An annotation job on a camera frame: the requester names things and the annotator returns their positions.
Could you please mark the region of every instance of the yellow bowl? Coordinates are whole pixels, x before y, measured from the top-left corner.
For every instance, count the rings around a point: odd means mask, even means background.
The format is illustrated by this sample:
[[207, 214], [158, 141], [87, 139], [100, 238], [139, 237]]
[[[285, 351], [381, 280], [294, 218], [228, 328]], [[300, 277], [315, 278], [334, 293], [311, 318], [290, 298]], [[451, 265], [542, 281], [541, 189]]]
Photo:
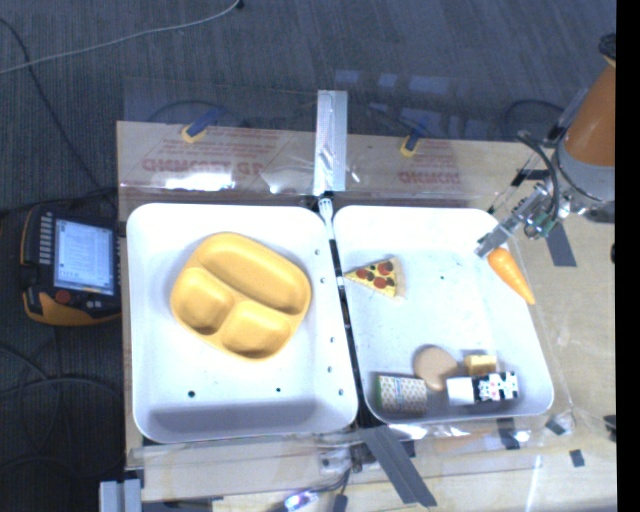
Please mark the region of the yellow bowl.
[[244, 360], [277, 354], [309, 309], [311, 285], [284, 256], [237, 233], [204, 240], [171, 291], [176, 320], [203, 341]]

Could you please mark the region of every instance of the toy carrot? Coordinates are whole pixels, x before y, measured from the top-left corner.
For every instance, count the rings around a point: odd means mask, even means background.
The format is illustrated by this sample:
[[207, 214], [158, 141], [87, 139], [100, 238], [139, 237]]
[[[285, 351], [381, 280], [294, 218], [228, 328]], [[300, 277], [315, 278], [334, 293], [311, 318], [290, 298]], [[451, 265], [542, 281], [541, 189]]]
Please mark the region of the toy carrot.
[[527, 280], [522, 275], [516, 260], [504, 247], [497, 247], [487, 256], [489, 265], [496, 274], [507, 283], [516, 293], [518, 293], [527, 304], [535, 304], [536, 299], [527, 284]]

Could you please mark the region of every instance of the handheld device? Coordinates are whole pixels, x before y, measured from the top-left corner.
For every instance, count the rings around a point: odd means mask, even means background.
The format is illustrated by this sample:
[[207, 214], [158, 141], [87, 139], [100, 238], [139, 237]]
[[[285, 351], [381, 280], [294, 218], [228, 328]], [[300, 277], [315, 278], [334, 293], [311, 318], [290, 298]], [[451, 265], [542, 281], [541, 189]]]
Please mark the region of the handheld device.
[[38, 322], [92, 325], [121, 314], [116, 222], [40, 205], [20, 248], [24, 308]]

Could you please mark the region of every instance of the pizza slice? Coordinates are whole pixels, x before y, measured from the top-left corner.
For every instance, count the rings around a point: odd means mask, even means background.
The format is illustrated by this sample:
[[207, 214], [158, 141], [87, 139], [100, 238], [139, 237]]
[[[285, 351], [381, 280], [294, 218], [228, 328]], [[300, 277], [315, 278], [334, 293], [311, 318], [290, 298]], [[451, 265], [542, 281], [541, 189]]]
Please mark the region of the pizza slice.
[[404, 297], [404, 274], [396, 257], [374, 261], [347, 272], [344, 277], [390, 298]]

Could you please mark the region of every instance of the device screen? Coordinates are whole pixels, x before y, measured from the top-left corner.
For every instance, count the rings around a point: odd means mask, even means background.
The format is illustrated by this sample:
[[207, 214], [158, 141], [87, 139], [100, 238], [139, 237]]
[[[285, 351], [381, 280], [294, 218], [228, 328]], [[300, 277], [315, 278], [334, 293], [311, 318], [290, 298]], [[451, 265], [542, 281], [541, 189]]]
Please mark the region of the device screen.
[[113, 295], [112, 237], [107, 228], [57, 219], [54, 286]]

